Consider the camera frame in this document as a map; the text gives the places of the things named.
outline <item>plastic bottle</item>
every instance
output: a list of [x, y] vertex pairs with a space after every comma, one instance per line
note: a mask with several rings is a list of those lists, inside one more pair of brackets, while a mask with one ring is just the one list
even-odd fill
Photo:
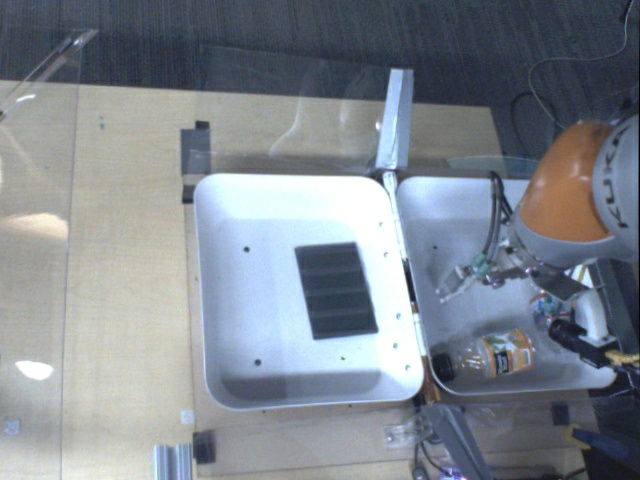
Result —
[[534, 348], [522, 329], [461, 338], [431, 358], [434, 373], [442, 382], [457, 378], [494, 378], [531, 370]]

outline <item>dark gray floor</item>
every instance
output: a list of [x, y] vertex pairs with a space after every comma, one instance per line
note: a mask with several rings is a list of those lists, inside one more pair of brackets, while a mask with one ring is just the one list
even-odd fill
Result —
[[[212, 51], [217, 61], [219, 52], [229, 51], [220, 47], [412, 67], [417, 101], [488, 105], [503, 149], [539, 156], [556, 130], [526, 94], [529, 67], [552, 56], [615, 51], [623, 39], [618, 18], [626, 1], [0, 0], [0, 33], [12, 38], [3, 42], [0, 35], [0, 76], [28, 72], [36, 56], [29, 51], [34, 35], [54, 37], [82, 27], [100, 30], [85, 53], [86, 83], [237, 90], [250, 85], [242, 78], [246, 71], [213, 61]], [[637, 9], [636, 2], [629, 46], [621, 55], [545, 64], [536, 71], [536, 87], [559, 121], [607, 118], [637, 82]], [[41, 27], [48, 30], [36, 30]], [[296, 93], [297, 80], [292, 77], [284, 89], [280, 80], [272, 90]], [[260, 90], [270, 90], [268, 79]]]

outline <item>white cable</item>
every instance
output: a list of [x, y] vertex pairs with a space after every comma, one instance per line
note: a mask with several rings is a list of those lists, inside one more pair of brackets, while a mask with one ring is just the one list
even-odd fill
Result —
[[633, 8], [634, 2], [635, 2], [635, 0], [631, 0], [629, 2], [629, 7], [627, 8], [627, 12], [626, 12], [626, 14], [624, 16], [624, 41], [622, 42], [622, 46], [620, 48], [618, 48], [616, 51], [614, 51], [612, 53], [608, 53], [606, 55], [602, 55], [600, 57], [550, 57], [548, 59], [544, 59], [544, 60], [541, 60], [540, 62], [537, 62], [536, 64], [531, 66], [531, 68], [529, 69], [529, 76], [528, 76], [529, 89], [531, 89], [531, 93], [533, 94], [533, 97], [536, 99], [536, 101], [538, 102], [538, 105], [540, 105], [540, 107], [542, 108], [544, 113], [547, 114], [549, 119], [551, 119], [554, 122], [554, 124], [556, 126], [560, 127], [562, 130], [566, 129], [566, 126], [563, 126], [561, 123], [558, 122], [558, 120], [553, 116], [553, 114], [549, 111], [549, 109], [547, 109], [547, 107], [544, 105], [544, 103], [542, 102], [542, 99], [540, 98], [540, 96], [538, 96], [538, 93], [534, 89], [534, 87], [533, 87], [533, 72], [539, 66], [542, 66], [543, 64], [546, 64], [547, 62], [556, 62], [556, 61], [596, 62], [596, 61], [600, 61], [600, 60], [611, 59], [613, 57], [616, 57], [617, 55], [620, 55], [625, 50], [625, 48], [627, 47], [627, 45], [629, 43], [629, 34], [627, 33], [627, 26], [628, 26], [628, 23], [629, 23], [629, 15], [631, 14], [631, 9]]

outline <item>bottle cap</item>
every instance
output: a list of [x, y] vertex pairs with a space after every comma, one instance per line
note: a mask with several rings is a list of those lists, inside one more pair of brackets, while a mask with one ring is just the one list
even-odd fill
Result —
[[436, 354], [431, 358], [431, 365], [433, 366], [433, 372], [436, 377], [442, 382], [449, 382], [455, 379], [456, 372], [453, 370], [453, 363], [451, 357], [446, 352], [442, 354]]

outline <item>wooden table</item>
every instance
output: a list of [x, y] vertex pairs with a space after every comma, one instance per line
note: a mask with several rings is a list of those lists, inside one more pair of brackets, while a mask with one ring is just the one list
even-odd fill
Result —
[[[222, 146], [240, 144], [245, 153], [260, 154], [296, 116], [311, 128], [325, 123], [332, 137], [341, 111], [359, 116], [354, 126], [371, 127], [382, 109], [377, 102], [345, 107], [309, 99], [300, 105], [288, 97], [79, 88], [64, 332], [65, 480], [147, 479], [154, 445], [191, 440], [194, 426], [183, 417], [194, 409], [201, 381], [194, 384], [180, 130], [207, 120]], [[309, 148], [321, 152], [322, 141]], [[499, 156], [489, 110], [415, 105], [412, 155], [420, 151], [431, 159], [460, 151]], [[22, 450], [25, 456], [0, 464], [2, 478], [26, 478], [21, 468], [33, 460], [32, 448]], [[570, 471], [582, 459], [569, 450], [541, 451], [539, 459]], [[490, 459], [517, 465], [526, 454]], [[52, 477], [40, 471], [29, 478]], [[410, 463], [233, 478], [404, 480]]]

